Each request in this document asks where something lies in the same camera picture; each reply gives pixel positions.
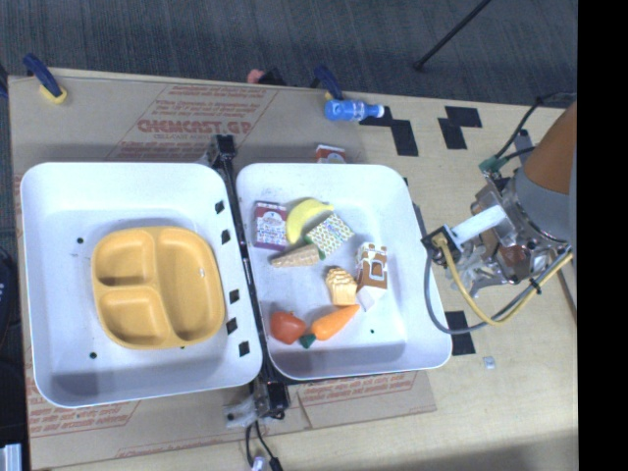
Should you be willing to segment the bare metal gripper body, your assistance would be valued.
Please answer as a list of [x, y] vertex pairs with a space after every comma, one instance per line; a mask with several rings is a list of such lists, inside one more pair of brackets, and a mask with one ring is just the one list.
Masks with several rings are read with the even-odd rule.
[[484, 245], [485, 270], [501, 275], [503, 285], [538, 278], [571, 247], [569, 197], [547, 190], [518, 170], [511, 178], [486, 173], [471, 212], [500, 207], [505, 218], [472, 239]]

